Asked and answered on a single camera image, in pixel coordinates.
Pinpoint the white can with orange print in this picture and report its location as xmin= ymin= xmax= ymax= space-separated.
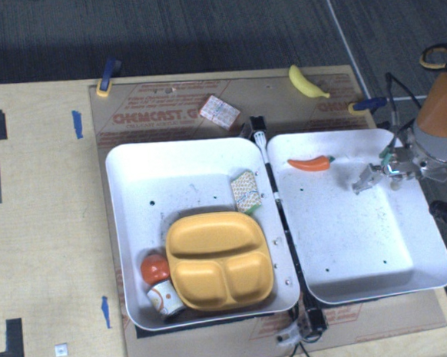
xmin=144 ymin=277 xmax=187 ymax=323

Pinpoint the white orange patterned carton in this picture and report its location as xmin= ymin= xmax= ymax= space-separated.
xmin=197 ymin=92 xmax=243 ymax=134

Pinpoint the orange round fruit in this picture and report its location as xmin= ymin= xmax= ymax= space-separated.
xmin=138 ymin=251 xmax=173 ymax=286

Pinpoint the white plastic tray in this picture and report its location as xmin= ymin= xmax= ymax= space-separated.
xmin=103 ymin=131 xmax=304 ymax=335
xmin=265 ymin=121 xmax=447 ymax=309

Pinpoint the brown cardboard board red print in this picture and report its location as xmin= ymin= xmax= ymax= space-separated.
xmin=87 ymin=52 xmax=447 ymax=357

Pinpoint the thin black and white rod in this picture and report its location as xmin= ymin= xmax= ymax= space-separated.
xmin=253 ymin=126 xmax=316 ymax=318

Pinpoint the black cylinder on white bracket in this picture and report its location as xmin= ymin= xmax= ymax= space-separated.
xmin=426 ymin=174 xmax=447 ymax=235

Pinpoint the black block with thin wires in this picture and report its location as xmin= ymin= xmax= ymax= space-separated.
xmin=302 ymin=306 xmax=329 ymax=337
xmin=247 ymin=114 xmax=269 ymax=139

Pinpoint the white yellow patterned green packet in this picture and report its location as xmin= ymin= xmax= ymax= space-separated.
xmin=228 ymin=168 xmax=265 ymax=217

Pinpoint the yellow banana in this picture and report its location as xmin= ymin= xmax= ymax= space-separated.
xmin=287 ymin=61 xmax=331 ymax=102

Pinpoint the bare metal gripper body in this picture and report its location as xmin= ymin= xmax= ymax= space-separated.
xmin=382 ymin=143 xmax=447 ymax=189

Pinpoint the orange divided plate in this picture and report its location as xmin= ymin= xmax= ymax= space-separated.
xmin=163 ymin=207 xmax=278 ymax=315

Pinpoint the orange carrot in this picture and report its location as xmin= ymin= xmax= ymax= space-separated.
xmin=286 ymin=154 xmax=337 ymax=175

